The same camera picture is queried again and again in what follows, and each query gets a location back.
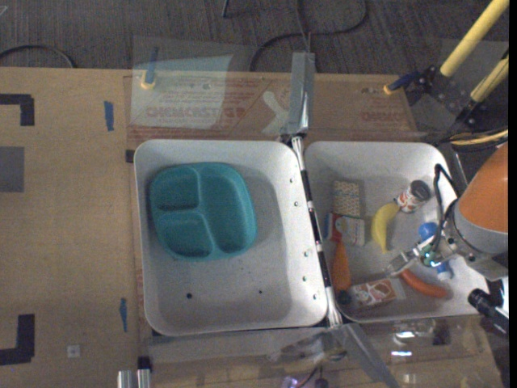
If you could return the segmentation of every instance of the dark floor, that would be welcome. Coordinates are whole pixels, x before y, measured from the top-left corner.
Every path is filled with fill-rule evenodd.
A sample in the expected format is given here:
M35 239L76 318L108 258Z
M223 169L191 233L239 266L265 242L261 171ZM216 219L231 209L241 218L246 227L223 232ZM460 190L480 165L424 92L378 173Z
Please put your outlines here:
M175 57L184 55L180 48L195 47L184 42L203 43L201 51L231 47L219 44L256 49L276 36L299 34L302 26L306 35L310 32L318 72L403 75L439 64L490 1L230 0L223 18L224 0L0 0L0 52L47 45L79 68L131 69L148 58L156 39L164 48L162 58ZM508 41L506 11L485 37L490 61L502 55ZM304 48L300 36L276 41L254 69L289 71L292 50ZM485 61L474 59L472 65L481 68ZM0 66L8 65L68 66L63 56L41 48L0 54ZM507 126L507 81L485 106L475 112L473 129ZM465 155L468 178L484 159L484 154Z

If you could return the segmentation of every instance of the yellow pole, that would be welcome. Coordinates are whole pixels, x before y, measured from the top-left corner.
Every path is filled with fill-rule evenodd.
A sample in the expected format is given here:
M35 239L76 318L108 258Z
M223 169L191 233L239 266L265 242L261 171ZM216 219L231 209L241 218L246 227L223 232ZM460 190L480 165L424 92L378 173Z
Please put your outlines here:
M450 78L458 70L509 5L510 0L492 0L492 2L490 2L476 23L470 28L461 42L449 55L448 59L442 64L439 71L443 76Z
M508 76L510 54L501 59L488 76L470 92L470 97L476 102L483 102L488 95Z

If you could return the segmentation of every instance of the tin can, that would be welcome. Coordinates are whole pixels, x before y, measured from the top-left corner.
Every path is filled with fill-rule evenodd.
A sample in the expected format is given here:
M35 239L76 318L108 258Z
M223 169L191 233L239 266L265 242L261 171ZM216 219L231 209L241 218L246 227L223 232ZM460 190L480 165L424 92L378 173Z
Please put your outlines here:
M404 213L413 213L426 204L430 198L431 190L427 184L417 179L401 192L395 201Z

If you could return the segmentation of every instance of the banana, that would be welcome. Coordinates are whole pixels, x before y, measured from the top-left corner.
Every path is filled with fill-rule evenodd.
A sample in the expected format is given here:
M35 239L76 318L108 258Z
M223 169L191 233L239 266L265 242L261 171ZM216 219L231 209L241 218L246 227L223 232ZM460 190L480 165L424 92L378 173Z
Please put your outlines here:
M386 235L388 224L395 218L399 206L395 202L380 207L372 219L372 238L380 246L383 254L388 251L386 248Z

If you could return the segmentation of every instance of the teal plate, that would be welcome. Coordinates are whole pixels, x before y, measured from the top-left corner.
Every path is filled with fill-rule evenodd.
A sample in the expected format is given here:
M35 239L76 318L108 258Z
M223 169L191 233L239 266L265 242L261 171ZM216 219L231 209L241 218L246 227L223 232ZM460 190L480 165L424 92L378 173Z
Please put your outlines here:
M149 205L158 240L178 259L240 255L257 236L246 182L227 164L201 162L161 170L149 186Z

